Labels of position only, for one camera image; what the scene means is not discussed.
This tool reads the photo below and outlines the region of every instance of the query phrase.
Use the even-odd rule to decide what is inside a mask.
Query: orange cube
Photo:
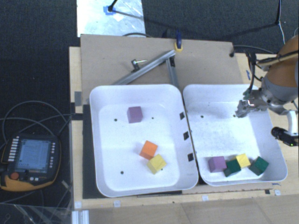
[[[139,155],[150,160],[155,156],[157,148],[158,146],[156,144],[146,141]]]

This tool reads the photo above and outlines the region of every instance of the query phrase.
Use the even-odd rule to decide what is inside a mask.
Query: yellow cube
[[[241,168],[250,166],[250,161],[247,158],[246,154],[240,154],[235,157]]]
[[[153,174],[156,174],[159,170],[166,166],[166,162],[161,155],[157,154],[148,162],[147,166]]]

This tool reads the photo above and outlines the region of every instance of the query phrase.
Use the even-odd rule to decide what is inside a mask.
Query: black floor
[[[185,39],[230,41],[273,52],[283,45],[282,32],[274,24],[278,0],[142,0],[147,34],[161,37],[179,28]],[[281,24],[285,39],[298,27],[299,0],[283,0]],[[68,48],[79,46],[76,0],[0,0],[0,118],[19,102],[41,100],[70,114]],[[26,104],[10,117],[43,119],[56,115],[43,105]],[[7,121],[9,137],[30,123]],[[58,133],[64,122],[46,123]],[[32,132],[44,133],[41,128]],[[66,207],[71,185],[69,136],[60,135],[63,160],[57,181],[22,199],[28,205]],[[4,142],[0,135],[0,146]],[[28,193],[0,191],[0,202]]]

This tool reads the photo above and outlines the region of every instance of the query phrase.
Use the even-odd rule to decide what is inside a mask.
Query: red emergency stop button
[[[12,179],[12,180],[18,180],[19,179],[19,173],[17,173],[17,172],[13,172],[11,175],[10,175],[10,178]]]

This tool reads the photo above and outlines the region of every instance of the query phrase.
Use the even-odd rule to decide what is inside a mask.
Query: wooden table
[[[76,113],[82,113],[82,104],[87,103],[86,97],[89,96],[88,92],[92,88],[109,84],[109,82],[111,84],[132,70],[131,60],[155,57],[162,52],[171,50],[173,44],[173,39],[94,35],[81,37],[81,48],[70,47],[71,102],[75,104]],[[178,53],[175,58],[181,90],[187,84],[249,84],[246,74],[246,70],[248,70],[247,58],[244,54],[236,54],[233,58],[229,57],[228,54],[233,49],[231,43],[184,40],[183,48],[182,53]],[[258,56],[258,58],[264,57],[269,57],[269,55]],[[83,70],[83,66],[87,66],[91,70],[86,72],[86,70]],[[167,70],[164,70],[163,67],[155,69],[137,79],[134,83],[168,83]],[[286,107],[293,109],[292,104],[286,105]],[[278,116],[271,111],[270,116],[274,126],[288,127],[287,117]],[[288,176],[282,182],[225,187],[200,185],[184,191],[182,195],[173,196],[83,199],[82,130],[83,122],[81,120],[71,122],[73,201],[76,210],[111,208],[114,206],[115,201],[120,201],[122,207],[153,204],[162,207],[164,204],[201,202],[203,195],[204,197],[208,196],[209,200],[273,197],[275,195],[273,189],[279,189],[281,195],[299,194],[298,147],[288,147],[279,142],[288,166]],[[265,193],[266,189],[271,189],[270,194]]]

